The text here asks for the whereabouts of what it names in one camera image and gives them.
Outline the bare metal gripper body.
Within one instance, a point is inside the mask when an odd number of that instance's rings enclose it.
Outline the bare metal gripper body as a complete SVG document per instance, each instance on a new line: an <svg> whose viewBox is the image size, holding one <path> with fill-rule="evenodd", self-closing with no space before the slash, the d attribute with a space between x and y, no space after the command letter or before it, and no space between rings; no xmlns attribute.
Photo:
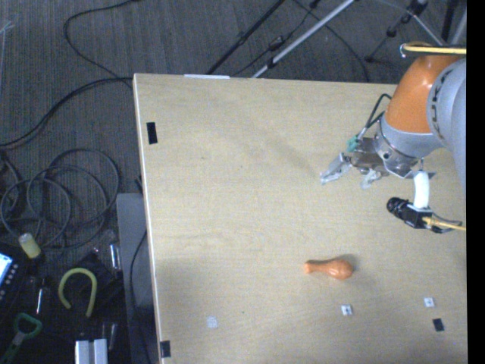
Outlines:
<svg viewBox="0 0 485 364"><path fill-rule="evenodd" d="M389 144L385 137L376 133L373 137L357 137L349 141L349 153L354 167L408 177L418 163L417 158L403 154Z"/></svg>

